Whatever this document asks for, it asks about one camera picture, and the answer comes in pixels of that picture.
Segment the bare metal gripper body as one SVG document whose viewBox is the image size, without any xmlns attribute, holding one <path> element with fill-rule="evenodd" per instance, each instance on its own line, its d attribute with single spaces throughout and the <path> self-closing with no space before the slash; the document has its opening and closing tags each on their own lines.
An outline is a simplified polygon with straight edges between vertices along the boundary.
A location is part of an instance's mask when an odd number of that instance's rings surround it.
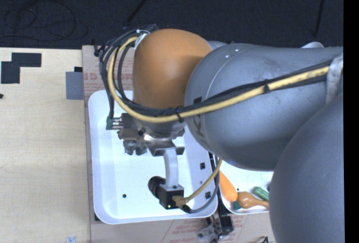
<svg viewBox="0 0 359 243">
<path fill-rule="evenodd" d="M 176 151 L 184 151 L 184 146 L 175 145 L 174 140 L 185 133 L 185 122 L 179 120 L 171 122 L 148 122 L 138 120 L 127 113 L 121 114 L 118 124 L 118 137 L 125 140 L 144 141 L 149 151 L 164 151 L 174 148 Z"/>
</svg>

